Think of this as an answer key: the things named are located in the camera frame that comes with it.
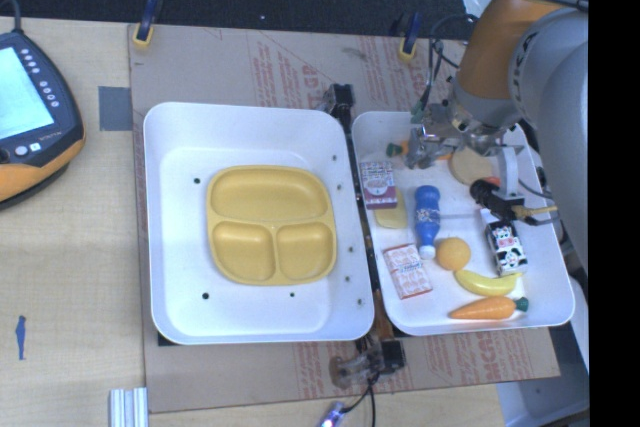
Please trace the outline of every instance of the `red and white box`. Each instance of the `red and white box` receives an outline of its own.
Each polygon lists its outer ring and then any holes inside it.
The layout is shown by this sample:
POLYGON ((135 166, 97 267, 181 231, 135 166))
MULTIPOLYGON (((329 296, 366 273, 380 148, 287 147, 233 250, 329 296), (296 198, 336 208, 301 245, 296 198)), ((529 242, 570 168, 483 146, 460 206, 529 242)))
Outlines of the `red and white box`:
POLYGON ((360 183, 364 206, 395 208, 398 206, 396 184, 393 180, 393 164, 389 160, 360 163, 360 183))
POLYGON ((433 290, 431 279, 415 244, 390 247, 382 252, 400 299, 433 290))

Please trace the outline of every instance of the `wooden table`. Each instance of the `wooden table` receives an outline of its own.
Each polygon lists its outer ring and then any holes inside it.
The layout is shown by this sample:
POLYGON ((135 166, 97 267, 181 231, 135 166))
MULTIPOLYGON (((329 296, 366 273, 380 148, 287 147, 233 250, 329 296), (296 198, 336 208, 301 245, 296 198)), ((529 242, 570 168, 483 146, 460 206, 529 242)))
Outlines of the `wooden table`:
MULTIPOLYGON (((0 17, 0 33, 12 28, 0 17)), ((132 134, 101 131, 98 104, 99 87, 129 87, 127 24, 23 19, 23 29, 67 79, 87 143, 51 186, 0 211, 0 425, 103 427, 111 389, 145 386, 132 134)), ((315 426, 329 403, 153 414, 149 425, 315 426)), ((376 416, 379 426, 504 424, 494 385, 377 394, 376 416)), ((342 425, 370 422, 367 399, 342 425)))

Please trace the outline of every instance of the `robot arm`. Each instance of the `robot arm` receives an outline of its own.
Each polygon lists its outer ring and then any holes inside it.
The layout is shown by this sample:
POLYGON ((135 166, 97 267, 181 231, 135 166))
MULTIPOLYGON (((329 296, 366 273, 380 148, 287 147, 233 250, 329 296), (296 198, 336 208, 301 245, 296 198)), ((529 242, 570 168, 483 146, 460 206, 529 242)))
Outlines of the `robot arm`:
POLYGON ((465 146, 495 154, 505 131, 525 119, 588 273, 587 60, 583 10, 545 0, 492 0, 474 28, 449 98, 428 104, 421 127, 412 130, 406 162, 425 168, 465 146))

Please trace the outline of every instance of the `cardboard sheet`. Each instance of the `cardboard sheet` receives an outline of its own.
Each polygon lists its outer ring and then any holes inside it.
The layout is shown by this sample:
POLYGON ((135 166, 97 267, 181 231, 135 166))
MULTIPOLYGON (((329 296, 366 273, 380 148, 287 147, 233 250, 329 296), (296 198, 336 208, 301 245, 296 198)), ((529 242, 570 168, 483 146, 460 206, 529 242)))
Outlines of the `cardboard sheet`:
MULTIPOLYGON (((136 47, 129 28, 131 94, 146 386, 152 413, 356 395, 334 386, 331 358, 357 354, 353 342, 179 346, 158 336, 150 313, 142 123, 165 101, 315 108, 333 83, 351 84, 355 117, 409 110, 423 92, 428 42, 409 63, 399 38, 240 29, 155 27, 136 47)), ((464 47, 445 42, 459 62, 464 47)), ((443 63, 431 100, 447 95, 454 68, 443 63)), ((259 130, 238 120, 238 130, 259 130)), ((407 365, 376 392, 467 386, 555 377, 559 366, 546 328, 402 338, 407 365)))

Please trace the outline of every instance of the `toy carrot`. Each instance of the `toy carrot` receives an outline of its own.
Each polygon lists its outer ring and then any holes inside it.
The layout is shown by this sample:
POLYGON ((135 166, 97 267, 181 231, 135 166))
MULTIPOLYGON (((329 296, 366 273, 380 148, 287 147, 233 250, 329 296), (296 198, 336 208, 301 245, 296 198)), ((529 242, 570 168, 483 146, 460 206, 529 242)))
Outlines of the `toy carrot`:
POLYGON ((528 308, 529 300, 526 297, 514 300, 503 295, 491 296, 465 304, 449 313, 449 317, 452 319, 501 320, 511 317, 515 310, 527 311, 528 308))

